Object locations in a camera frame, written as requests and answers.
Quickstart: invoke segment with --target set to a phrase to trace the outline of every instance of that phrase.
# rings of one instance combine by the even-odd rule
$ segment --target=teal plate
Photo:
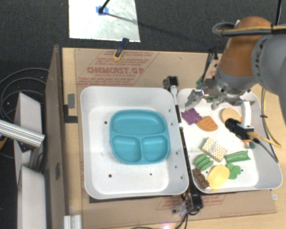
[[[118,160],[133,165],[162,162],[170,151],[165,119],[149,110],[116,112],[110,120],[110,143]]]

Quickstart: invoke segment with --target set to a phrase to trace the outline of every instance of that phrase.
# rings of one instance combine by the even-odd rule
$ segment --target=toy food
[[[232,163],[228,163],[226,166],[230,170],[230,180],[235,180],[237,178],[237,175],[240,175],[240,173],[242,173],[240,166],[235,166]]]
[[[246,151],[240,151],[237,153],[226,155],[225,160],[227,163],[232,163],[232,162],[250,160],[250,157],[248,156],[248,150],[246,150]]]
[[[223,159],[227,150],[218,143],[216,143],[213,139],[208,137],[202,147],[202,151],[207,153],[217,162],[220,162]]]
[[[212,166],[213,161],[210,160],[209,157],[207,157],[208,154],[203,154],[200,155],[195,161],[194,161],[194,165],[196,165],[196,168],[204,171],[206,169],[208,169],[210,166]]]
[[[206,180],[211,188],[218,189],[228,180],[229,176],[230,170],[226,166],[218,165],[214,166]]]
[[[207,116],[198,121],[197,125],[206,132],[212,132],[218,129],[218,125],[210,116]]]
[[[235,119],[238,120],[239,122],[242,121],[242,118],[240,116],[240,114],[233,108],[225,108],[221,111],[220,113],[220,119],[223,123],[225,123],[225,121],[227,119]]]
[[[181,116],[189,125],[197,123],[202,118],[194,108],[181,112]]]
[[[196,181],[200,184],[200,186],[205,189],[209,186],[208,181],[205,179],[204,175],[201,174],[199,169],[192,170],[193,177],[196,179]]]

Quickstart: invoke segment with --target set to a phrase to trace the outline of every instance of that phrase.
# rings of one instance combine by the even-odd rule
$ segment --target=black cord
[[[275,25],[278,25],[278,22],[280,20],[281,6],[282,6],[282,0],[278,0],[278,2],[277,2],[277,9],[276,9],[276,22],[275,22]]]
[[[43,152],[38,155],[37,162],[36,162],[37,165],[38,165],[39,158],[40,158],[41,155],[43,155]]]
[[[259,144],[260,146],[262,146],[263,149],[266,150],[267,153],[278,163],[278,158],[277,158],[276,153],[275,153],[275,151],[274,151],[274,149],[273,149],[272,146],[270,146],[271,151],[272,151],[272,153],[271,153],[271,152],[268,150],[268,148],[267,148],[259,139],[254,138],[253,141],[254,141],[255,143]]]
[[[181,223],[175,228],[175,229],[179,229],[182,225],[183,225],[183,223],[185,222],[185,228],[186,228],[186,226],[187,226],[187,218],[188,218],[188,214],[186,214],[185,216],[184,216],[184,218],[183,218],[183,220],[181,221]]]
[[[3,157],[9,158],[9,159],[15,159],[15,157],[6,155],[6,154],[3,153],[2,151],[0,151],[0,154],[1,154]]]
[[[1,117],[2,117],[2,119],[5,120],[5,118],[7,118],[9,121],[13,122],[13,120],[8,116],[8,114],[10,114],[11,112],[15,111],[16,109],[12,109],[12,110],[10,110],[10,111],[8,111],[6,113],[5,110],[4,110],[3,104],[10,96],[12,96],[14,94],[17,94],[17,93],[34,93],[34,94],[43,96],[43,94],[41,94],[40,92],[33,91],[33,90],[18,90],[18,91],[15,91],[15,92],[12,92],[12,93],[8,94],[1,102]]]
[[[40,83],[43,83],[44,85],[46,84],[44,81],[40,80],[40,79],[37,79],[37,78],[33,78],[33,77],[23,77],[23,78],[19,78],[19,79],[16,79],[12,82],[10,82],[3,90],[2,94],[1,94],[1,99],[0,99],[0,116],[3,118],[3,112],[2,112],[2,106],[3,106],[3,96],[6,92],[6,90],[9,88],[10,85],[14,84],[15,82],[18,82],[18,81],[23,81],[23,80],[33,80],[33,81],[37,81],[37,82],[40,82]]]
[[[132,229],[156,229],[151,227],[133,227]]]
[[[49,72],[48,70],[43,69],[43,68],[27,68],[27,69],[23,69],[23,70],[16,71],[16,72],[14,72],[14,73],[8,75],[7,77],[3,78],[3,79],[0,81],[0,84],[2,84],[4,81],[6,81],[7,79],[9,79],[10,77],[12,77],[12,76],[14,76],[14,75],[16,75],[16,74],[19,74],[19,73],[25,72],[25,71],[31,71],[31,70]]]

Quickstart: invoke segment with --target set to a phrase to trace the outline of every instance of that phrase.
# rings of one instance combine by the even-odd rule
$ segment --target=blue tape
[[[105,7],[103,13],[99,13],[99,9],[101,8],[101,6],[96,6],[96,12],[98,15],[103,16],[106,15],[106,13],[109,13],[109,8]]]

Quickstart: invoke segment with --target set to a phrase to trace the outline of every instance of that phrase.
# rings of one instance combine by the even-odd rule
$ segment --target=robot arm
[[[252,27],[254,33],[246,30]],[[286,124],[286,33],[266,32],[265,27],[272,28],[271,23],[260,17],[240,21],[234,27],[238,33],[230,32],[216,77],[206,79],[201,90],[194,90],[185,106],[195,105],[201,98],[213,102],[212,109],[222,102],[237,105],[239,97],[259,83],[279,96]]]

